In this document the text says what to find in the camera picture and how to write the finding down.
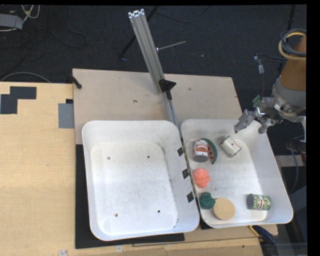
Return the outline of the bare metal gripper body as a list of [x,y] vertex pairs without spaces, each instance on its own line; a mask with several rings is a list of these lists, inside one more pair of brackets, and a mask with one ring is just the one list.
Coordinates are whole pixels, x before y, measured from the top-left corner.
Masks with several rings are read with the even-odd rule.
[[295,122],[300,114],[300,108],[290,104],[282,97],[259,97],[254,103],[256,117],[264,119]]

